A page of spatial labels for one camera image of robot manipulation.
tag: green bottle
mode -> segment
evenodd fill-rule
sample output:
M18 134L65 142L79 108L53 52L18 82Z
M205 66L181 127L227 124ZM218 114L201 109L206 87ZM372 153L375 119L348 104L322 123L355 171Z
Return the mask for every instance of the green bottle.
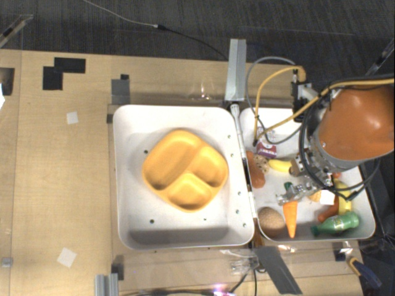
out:
M344 215L329 217L322 224L311 226L311 232L317 236L319 234L337 234L349 228L359 225L358 215L354 212L347 212Z

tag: yellow bowl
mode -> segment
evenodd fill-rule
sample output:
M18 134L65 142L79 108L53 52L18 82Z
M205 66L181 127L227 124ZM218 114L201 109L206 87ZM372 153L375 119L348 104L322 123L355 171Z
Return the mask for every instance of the yellow bowl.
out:
M204 208L228 178L228 164L201 138L177 129L143 163L143 179L164 201L184 212Z

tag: orange carrot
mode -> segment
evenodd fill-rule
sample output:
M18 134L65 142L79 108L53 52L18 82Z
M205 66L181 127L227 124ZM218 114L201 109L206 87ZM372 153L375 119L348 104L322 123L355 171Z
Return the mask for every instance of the orange carrot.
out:
M339 179L339 178L341 177L341 172L333 172L333 173L332 173L332 177L333 177L334 179Z
M297 201L285 203L283 205L283 213L288 234L291 238L294 238L296 233Z
M333 205L329 206L327 210L325 210L323 213L318 215L318 221L320 223L323 223L329 217L337 215L338 212L339 212L339 197L336 196Z

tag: white tray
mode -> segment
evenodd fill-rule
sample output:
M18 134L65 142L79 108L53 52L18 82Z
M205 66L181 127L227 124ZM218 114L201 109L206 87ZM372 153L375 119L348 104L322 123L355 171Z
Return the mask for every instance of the white tray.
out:
M131 249L243 245L254 233L233 117L216 107L124 105L114 114L118 231ZM228 162L229 178L208 206L182 212L145 185L141 167L167 133L183 128Z
M266 128L272 126L279 121L292 115L291 109L259 109L260 119L263 121ZM240 123L243 129L244 144L247 150L255 151L252 146L253 129L254 129L254 114L250 109L243 110L240 115ZM290 133L298 128L300 124L293 121L284 124L275 129L275 139L280 140L287 137ZM298 139L299 135L295 135L289 141L277 146L277 158L291 159L298 153ZM270 169L269 173L265 175L266 183L262 189L254 189L254 196L256 200L256 207L259 211L262 207L271 207L283 214L283 209L277 204L276 195L284 194L284 183L290 181L298 184L299 178L294 178L287 173L281 173ZM362 180L358 168L351 169L342 173L341 180L347 185L354 185ZM263 234L270 240L276 242L291 242L291 241L345 241L352 239L366 239L373 235L375 231L375 219L373 217L372 208L370 207L368 197L365 191L359 194L352 201L352 209L358 214L360 218L359 226L355 229L347 230L341 236L320 235L314 237L311 234L310 226L318 224L318 214L325 211L328 206L315 203L303 198L298 204L297 208L297 228L296 236L290 239L286 230L283 231L276 238L270 238Z

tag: yellow banana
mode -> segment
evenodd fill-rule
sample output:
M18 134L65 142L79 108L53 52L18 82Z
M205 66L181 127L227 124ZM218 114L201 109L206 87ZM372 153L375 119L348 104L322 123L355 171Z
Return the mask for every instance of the yellow banana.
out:
M276 171L280 172L289 172L289 168L291 168L291 162L290 161L284 161L284 160L277 160L277 159L270 159L268 161L269 166Z
M348 187L345 185L343 182L339 181L338 179L333 179L335 182L335 188L337 189L345 189ZM341 191L344 196L349 196L351 194L351 191ZM339 197L339 215L343 215L347 212L350 212L352 210L352 203L349 200L346 202L342 197Z

